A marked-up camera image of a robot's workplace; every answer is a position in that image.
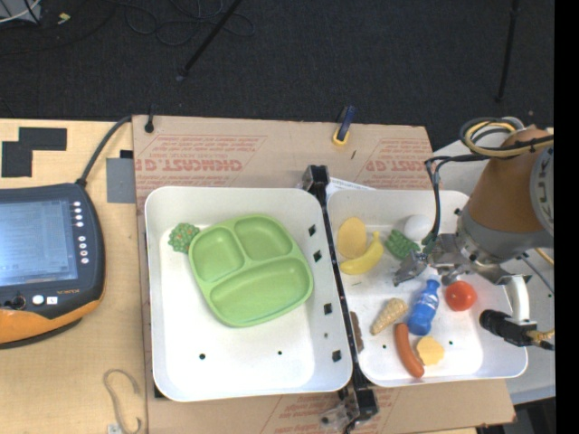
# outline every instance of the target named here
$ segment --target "blue toy bottle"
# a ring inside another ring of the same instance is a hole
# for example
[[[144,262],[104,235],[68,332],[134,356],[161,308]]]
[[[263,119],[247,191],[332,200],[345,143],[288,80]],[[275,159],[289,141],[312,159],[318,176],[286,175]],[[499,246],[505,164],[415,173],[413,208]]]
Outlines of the blue toy bottle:
[[[438,294],[436,290],[441,284],[430,277],[426,281],[426,288],[424,288],[418,299],[413,304],[413,309],[408,318],[408,330],[413,335],[424,336],[430,333],[432,319],[436,315],[438,309]]]

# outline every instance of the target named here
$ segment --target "yellow banana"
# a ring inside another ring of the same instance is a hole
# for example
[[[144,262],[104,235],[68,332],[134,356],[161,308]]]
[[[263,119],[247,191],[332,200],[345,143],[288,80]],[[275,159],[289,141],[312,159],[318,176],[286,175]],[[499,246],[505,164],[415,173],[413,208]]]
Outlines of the yellow banana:
[[[348,275],[360,275],[366,273],[374,267],[380,257],[384,254],[384,246],[380,242],[380,233],[375,231],[372,233],[372,240],[368,245],[368,249],[360,257],[346,260],[340,264],[340,269]]]

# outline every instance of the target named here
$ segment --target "black pole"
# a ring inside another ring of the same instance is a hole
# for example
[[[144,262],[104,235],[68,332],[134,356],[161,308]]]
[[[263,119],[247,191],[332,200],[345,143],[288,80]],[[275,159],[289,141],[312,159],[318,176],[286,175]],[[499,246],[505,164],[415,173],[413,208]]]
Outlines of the black pole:
[[[227,23],[227,20],[231,17],[235,9],[239,6],[242,0],[235,0],[232,5],[228,8],[228,10],[223,15],[223,18],[217,23],[211,33],[207,36],[201,46],[197,49],[194,55],[191,57],[189,62],[182,68],[178,69],[177,81],[182,81],[187,77],[189,74],[189,70],[195,64],[195,62],[201,57],[205,49],[209,46],[212,40],[215,38],[215,35],[221,31],[222,27]]]
[[[510,9],[510,24],[508,26],[507,47],[505,48],[505,60],[503,61],[503,72],[500,78],[500,86],[498,87],[498,95],[495,97],[497,102],[503,100],[505,94],[505,84],[507,83],[508,67],[510,64],[510,54],[513,48],[513,38],[515,36],[515,25],[517,24],[518,4],[520,0],[513,0]]]

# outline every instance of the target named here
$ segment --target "orange hot dog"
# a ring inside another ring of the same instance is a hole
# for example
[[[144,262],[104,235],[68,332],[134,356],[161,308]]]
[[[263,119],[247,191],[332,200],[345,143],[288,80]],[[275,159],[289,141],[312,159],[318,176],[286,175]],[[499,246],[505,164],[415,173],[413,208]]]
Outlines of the orange hot dog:
[[[397,323],[395,325],[394,340],[396,342],[396,350],[398,351],[404,368],[406,368],[408,373],[414,378],[422,378],[424,375],[424,367],[410,346],[410,336],[408,335],[408,325],[406,323]]]

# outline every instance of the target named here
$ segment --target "divided green plate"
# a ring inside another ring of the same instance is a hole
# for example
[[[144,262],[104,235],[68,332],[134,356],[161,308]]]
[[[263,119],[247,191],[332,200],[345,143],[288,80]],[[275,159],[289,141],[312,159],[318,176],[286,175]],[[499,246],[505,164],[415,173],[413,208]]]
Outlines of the divided green plate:
[[[314,281],[287,229],[269,215],[236,217],[201,230],[189,247],[197,285],[228,326],[253,326],[308,299]]]

